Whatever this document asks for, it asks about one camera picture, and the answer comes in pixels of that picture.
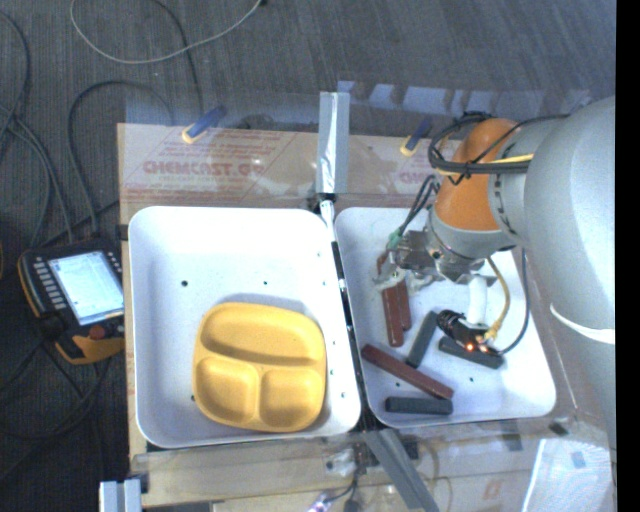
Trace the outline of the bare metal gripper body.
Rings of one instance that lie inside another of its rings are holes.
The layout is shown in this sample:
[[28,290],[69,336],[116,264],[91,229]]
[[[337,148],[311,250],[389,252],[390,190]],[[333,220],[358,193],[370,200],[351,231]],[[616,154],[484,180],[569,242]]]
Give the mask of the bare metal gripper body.
[[393,231],[385,263],[409,272],[432,275],[435,281],[467,285],[479,276],[485,259],[496,251],[496,231],[422,229]]

